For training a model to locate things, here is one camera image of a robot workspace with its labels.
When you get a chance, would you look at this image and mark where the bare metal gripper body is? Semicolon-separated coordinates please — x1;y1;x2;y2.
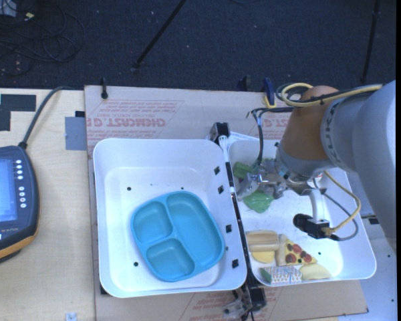
251;166;325;197

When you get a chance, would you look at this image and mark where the green toy vegetable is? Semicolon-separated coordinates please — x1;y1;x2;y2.
233;161;255;180

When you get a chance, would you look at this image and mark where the green lettuce leaf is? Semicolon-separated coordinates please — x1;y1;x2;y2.
243;191;275;214

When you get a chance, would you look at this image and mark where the thin black and white rod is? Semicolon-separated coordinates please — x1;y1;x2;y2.
219;136;255;289

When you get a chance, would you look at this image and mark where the white plastic tray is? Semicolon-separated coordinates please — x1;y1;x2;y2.
227;138;378;288
92;138;248;299

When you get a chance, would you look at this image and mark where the tan toy bread bun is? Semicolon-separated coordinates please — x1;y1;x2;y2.
245;229;281;253

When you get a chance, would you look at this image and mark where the toy pizza slice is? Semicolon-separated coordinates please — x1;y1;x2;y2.
275;234;318;268

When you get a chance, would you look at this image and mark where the yellow toy cheese slice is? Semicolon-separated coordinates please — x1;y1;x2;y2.
251;250;276;264

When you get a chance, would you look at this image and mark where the white patterned packet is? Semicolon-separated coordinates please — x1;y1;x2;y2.
259;265;303;286

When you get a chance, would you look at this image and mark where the blue divided plate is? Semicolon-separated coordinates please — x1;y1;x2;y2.
130;190;226;283

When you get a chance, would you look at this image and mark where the pale yellow toy wedge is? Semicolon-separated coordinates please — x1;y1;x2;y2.
299;263;331;281

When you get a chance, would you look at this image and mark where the brown cardboard board red print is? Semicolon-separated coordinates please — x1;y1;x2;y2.
84;84;369;321

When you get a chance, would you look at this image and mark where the black cylinder on white bracket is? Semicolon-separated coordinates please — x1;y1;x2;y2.
292;186;331;240

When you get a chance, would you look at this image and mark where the black block with thin wires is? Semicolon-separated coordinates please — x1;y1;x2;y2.
209;122;230;143
233;286;267;314

